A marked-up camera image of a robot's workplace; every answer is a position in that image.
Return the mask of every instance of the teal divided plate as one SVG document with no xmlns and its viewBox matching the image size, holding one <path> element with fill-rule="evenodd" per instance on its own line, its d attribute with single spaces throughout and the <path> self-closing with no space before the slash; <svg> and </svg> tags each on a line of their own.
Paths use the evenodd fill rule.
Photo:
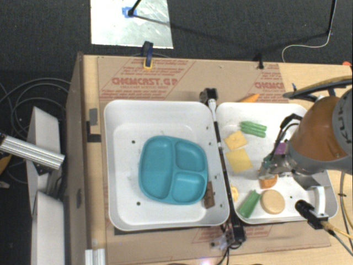
<svg viewBox="0 0 353 265">
<path fill-rule="evenodd" d="M 193 204 L 205 194 L 207 159 L 197 144 L 170 136 L 154 136 L 142 149 L 138 181 L 151 199 Z"/>
</svg>

